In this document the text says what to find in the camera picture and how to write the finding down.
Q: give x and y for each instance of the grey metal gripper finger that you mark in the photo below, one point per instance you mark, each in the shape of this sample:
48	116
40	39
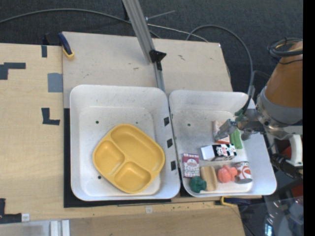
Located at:
224	130
246	134

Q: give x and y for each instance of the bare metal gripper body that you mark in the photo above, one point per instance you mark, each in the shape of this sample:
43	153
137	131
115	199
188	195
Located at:
253	122

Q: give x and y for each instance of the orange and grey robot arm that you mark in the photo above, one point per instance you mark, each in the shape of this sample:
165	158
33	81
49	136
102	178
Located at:
285	87

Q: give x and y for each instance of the orange and white carton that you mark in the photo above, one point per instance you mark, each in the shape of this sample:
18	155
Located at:
216	126

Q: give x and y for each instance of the black and white cow-print carton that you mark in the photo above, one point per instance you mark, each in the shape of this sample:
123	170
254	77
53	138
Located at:
221	151

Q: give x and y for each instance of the white plastic tray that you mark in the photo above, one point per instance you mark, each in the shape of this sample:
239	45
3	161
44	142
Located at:
194	107
88	102

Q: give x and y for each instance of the red and white can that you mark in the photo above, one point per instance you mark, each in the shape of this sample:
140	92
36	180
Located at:
243	172

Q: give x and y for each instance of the orange toy fruit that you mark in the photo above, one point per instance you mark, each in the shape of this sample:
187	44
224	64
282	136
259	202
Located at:
226	174

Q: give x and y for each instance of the pink and white carton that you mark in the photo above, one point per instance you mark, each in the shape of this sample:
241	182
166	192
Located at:
190	165

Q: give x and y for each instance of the tan toy bread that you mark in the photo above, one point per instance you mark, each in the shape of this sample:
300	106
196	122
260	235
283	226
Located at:
209	178

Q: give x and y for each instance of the green toy broccoli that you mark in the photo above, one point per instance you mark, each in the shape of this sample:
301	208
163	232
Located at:
197	184

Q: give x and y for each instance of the yellow divided plate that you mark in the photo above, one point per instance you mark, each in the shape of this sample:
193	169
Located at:
128	156

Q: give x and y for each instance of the pale wood board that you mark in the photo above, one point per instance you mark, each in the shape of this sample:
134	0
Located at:
110	58

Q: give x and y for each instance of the black cylinder on white bracket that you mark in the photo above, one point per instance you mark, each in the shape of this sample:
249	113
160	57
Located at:
283	163

